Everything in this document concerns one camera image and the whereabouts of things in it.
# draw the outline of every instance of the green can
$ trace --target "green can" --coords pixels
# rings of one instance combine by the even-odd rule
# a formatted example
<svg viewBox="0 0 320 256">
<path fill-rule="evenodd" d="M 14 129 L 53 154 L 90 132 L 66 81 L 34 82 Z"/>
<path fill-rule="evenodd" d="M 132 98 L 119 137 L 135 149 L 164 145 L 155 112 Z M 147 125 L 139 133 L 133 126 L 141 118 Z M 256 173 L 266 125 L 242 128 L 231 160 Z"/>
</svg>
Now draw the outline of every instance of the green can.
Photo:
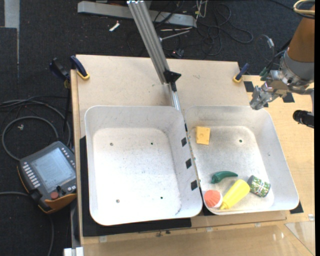
<svg viewBox="0 0 320 256">
<path fill-rule="evenodd" d="M 262 198 L 268 194 L 271 187 L 270 183 L 263 181 L 254 175 L 250 176 L 247 183 L 250 186 L 250 192 Z"/>
</svg>

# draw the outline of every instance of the yellow bottle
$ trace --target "yellow bottle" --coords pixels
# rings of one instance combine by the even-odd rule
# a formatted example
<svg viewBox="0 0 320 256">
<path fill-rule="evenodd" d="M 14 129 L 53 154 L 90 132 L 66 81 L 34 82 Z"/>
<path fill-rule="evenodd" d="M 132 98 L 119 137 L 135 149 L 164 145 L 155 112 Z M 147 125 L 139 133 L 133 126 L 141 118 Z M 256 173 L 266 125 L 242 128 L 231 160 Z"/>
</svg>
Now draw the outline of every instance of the yellow bottle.
<svg viewBox="0 0 320 256">
<path fill-rule="evenodd" d="M 238 179 L 223 197 L 220 210 L 230 209 L 250 192 L 250 186 L 242 179 Z"/>
</svg>

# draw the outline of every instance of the yellow block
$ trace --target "yellow block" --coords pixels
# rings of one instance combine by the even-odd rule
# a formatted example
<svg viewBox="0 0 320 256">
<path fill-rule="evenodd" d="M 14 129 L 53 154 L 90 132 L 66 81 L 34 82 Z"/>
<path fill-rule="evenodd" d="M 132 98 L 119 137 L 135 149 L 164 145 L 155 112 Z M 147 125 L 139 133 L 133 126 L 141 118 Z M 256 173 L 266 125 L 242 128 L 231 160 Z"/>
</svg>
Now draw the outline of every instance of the yellow block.
<svg viewBox="0 0 320 256">
<path fill-rule="evenodd" d="M 196 133 L 196 143 L 209 145 L 210 128 L 197 126 L 195 128 L 195 133 Z"/>
</svg>

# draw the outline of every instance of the green pepper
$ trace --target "green pepper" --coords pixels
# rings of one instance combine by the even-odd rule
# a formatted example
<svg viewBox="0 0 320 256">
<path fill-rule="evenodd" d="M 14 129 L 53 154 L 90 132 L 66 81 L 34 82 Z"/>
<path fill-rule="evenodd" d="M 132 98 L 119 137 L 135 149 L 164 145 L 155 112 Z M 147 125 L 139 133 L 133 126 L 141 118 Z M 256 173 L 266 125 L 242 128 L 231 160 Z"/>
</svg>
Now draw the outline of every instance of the green pepper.
<svg viewBox="0 0 320 256">
<path fill-rule="evenodd" d="M 227 178 L 227 177 L 238 177 L 238 174 L 228 170 L 218 171 L 213 174 L 211 183 L 212 184 L 219 183 L 220 181 L 222 181 L 224 178 Z"/>
</svg>

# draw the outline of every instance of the button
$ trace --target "button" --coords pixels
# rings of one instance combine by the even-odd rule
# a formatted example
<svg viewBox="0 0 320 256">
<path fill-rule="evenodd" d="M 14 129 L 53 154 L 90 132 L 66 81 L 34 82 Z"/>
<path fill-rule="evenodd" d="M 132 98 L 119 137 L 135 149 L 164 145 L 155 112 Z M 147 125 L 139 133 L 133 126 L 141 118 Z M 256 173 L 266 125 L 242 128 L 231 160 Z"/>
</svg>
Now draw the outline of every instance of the button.
<svg viewBox="0 0 320 256">
<path fill-rule="evenodd" d="M 59 198 L 59 194 L 56 191 L 51 192 L 50 197 L 52 200 L 56 200 Z"/>
</svg>

